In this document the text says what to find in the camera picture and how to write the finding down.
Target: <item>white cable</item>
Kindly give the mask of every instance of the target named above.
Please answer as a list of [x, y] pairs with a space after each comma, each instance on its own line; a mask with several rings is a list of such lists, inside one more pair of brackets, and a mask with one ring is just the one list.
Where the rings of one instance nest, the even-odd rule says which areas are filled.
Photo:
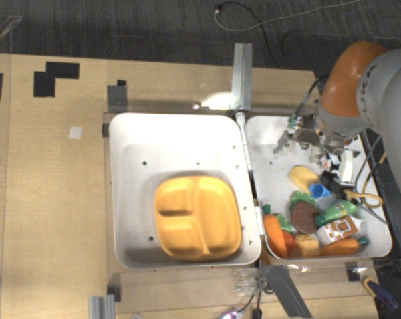
[[352, 1], [348, 1], [346, 3], [337, 3], [335, 5], [327, 5], [327, 6], [322, 6], [322, 7], [317, 7], [314, 9], [310, 9], [309, 11], [304, 11], [304, 12], [299, 12], [299, 13], [295, 13], [295, 14], [291, 14], [291, 15], [285, 15], [283, 17], [277, 17], [277, 18], [272, 18], [272, 19], [268, 19], [266, 21], [263, 21], [262, 23], [257, 23], [253, 26], [250, 27], [246, 27], [244, 29], [230, 29], [229, 27], [226, 27], [224, 25], [222, 25], [218, 19], [217, 19], [217, 15], [219, 14], [220, 10], [216, 9], [215, 13], [213, 15], [213, 18], [215, 19], [215, 22], [217, 23], [217, 25], [219, 27], [221, 27], [222, 29], [225, 29], [226, 31], [230, 31], [230, 32], [243, 32], [243, 31], [250, 31], [251, 29], [255, 29], [261, 25], [267, 24], [267, 23], [272, 23], [273, 21], [278, 21], [278, 20], [283, 20], [283, 19], [289, 19], [289, 18], [293, 18], [293, 17], [298, 17], [299, 15], [304, 15], [304, 14], [308, 14], [308, 13], [312, 13], [312, 12], [317, 12], [320, 11], [322, 9], [328, 9], [328, 8], [334, 8], [334, 7], [341, 7], [341, 6], [346, 6], [346, 5], [350, 5], [352, 3], [359, 3], [360, 1], [363, 0], [352, 0]]

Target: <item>wooden table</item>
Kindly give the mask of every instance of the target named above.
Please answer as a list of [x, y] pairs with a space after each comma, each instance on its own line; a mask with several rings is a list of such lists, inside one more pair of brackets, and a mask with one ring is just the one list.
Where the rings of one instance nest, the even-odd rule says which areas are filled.
[[[34, 71], [44, 72], [47, 61], [80, 63], [80, 78], [56, 79], [55, 98], [34, 98]], [[129, 101], [189, 104], [231, 90], [232, 68], [0, 54], [0, 72], [0, 318], [88, 318], [89, 298], [104, 296], [108, 283], [107, 86], [126, 80]], [[313, 79], [311, 72], [254, 69], [253, 106], [294, 110]], [[80, 139], [69, 138], [72, 127], [82, 127]], [[355, 296], [315, 294], [306, 303], [315, 318], [377, 318], [373, 299], [359, 283], [355, 289]], [[264, 318], [286, 317], [275, 298], [261, 307]], [[228, 308], [142, 315], [218, 318]]]

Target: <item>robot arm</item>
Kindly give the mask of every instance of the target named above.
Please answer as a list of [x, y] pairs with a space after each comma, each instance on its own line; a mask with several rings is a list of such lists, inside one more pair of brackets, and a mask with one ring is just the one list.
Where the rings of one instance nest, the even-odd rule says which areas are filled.
[[[279, 147], [310, 145], [310, 160], [325, 153], [341, 156], [366, 128], [382, 136], [401, 191], [401, 49], [387, 51], [362, 41], [350, 45], [336, 62], [315, 115], [298, 117], [295, 133], [285, 132]], [[276, 157], [281, 155], [279, 147]]]

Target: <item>yellow divided tray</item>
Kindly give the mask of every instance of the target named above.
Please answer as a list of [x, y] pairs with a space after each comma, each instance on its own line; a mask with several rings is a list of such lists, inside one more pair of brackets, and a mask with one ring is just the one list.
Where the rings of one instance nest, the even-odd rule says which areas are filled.
[[162, 249], [181, 261], [224, 259], [241, 242], [237, 203], [226, 182], [190, 176], [163, 182], [154, 196]]

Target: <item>white sticker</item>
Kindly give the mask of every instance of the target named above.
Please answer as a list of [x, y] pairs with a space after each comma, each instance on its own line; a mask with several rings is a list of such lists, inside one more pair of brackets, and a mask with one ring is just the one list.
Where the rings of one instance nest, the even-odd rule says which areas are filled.
[[72, 126], [72, 128], [70, 129], [70, 134], [68, 135], [68, 137], [71, 140], [79, 140], [79, 139], [82, 138], [82, 130], [83, 130], [82, 126]]

